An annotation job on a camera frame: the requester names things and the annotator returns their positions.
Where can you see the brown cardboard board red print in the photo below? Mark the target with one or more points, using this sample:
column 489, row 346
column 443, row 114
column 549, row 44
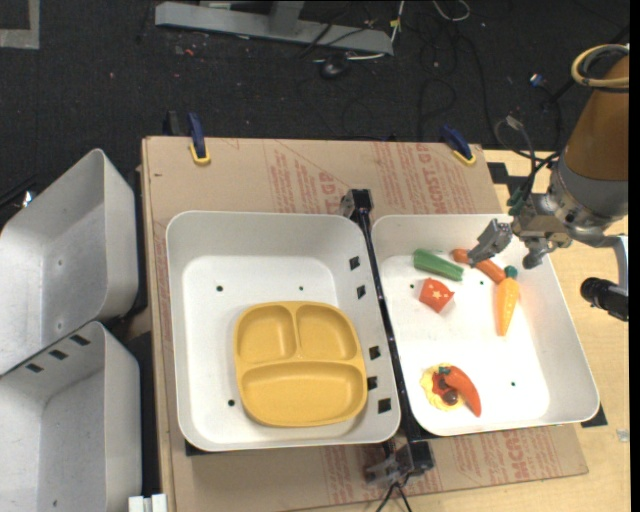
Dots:
column 240, row 175

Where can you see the black cylinder on white bracket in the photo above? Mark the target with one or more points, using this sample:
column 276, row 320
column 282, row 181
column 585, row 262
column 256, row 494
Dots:
column 605, row 295

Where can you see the thin black rod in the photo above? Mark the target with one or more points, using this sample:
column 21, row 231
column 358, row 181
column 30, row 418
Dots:
column 386, row 320

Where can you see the orange carrot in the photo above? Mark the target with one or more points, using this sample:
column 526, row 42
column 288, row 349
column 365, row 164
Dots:
column 506, row 302

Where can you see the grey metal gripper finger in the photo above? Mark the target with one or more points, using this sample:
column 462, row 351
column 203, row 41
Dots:
column 491, row 242
column 535, row 254

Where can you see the red chili pepper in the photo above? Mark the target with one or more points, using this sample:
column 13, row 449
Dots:
column 467, row 390

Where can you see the yellow tart with toppings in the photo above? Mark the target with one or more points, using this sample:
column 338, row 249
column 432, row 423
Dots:
column 432, row 392

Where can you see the orange sausage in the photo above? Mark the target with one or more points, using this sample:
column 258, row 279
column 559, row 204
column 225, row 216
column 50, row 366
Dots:
column 492, row 272

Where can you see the yellow divided plate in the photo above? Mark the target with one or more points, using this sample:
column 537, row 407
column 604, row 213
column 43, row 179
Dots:
column 300, row 395

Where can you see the green celery stick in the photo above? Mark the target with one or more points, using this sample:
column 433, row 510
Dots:
column 437, row 265

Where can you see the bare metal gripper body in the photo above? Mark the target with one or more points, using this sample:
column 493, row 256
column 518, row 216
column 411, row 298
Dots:
column 545, row 220

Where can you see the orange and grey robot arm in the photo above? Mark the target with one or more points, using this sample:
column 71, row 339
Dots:
column 600, row 135

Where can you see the white plastic tray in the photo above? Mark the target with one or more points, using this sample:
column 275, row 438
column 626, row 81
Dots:
column 540, row 350
column 60, row 260
column 65, row 430
column 210, row 320

